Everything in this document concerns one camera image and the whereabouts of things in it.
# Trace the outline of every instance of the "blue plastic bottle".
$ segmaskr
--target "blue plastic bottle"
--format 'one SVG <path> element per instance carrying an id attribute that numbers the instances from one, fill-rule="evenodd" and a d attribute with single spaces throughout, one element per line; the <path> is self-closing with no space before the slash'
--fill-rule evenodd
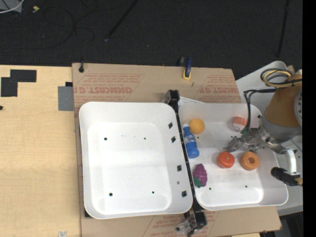
<path id="1" fill-rule="evenodd" d="M 186 145 L 189 158 L 196 158 L 199 156 L 197 141 L 193 133 L 190 132 L 189 124 L 182 125 L 184 130 L 184 143 Z"/>

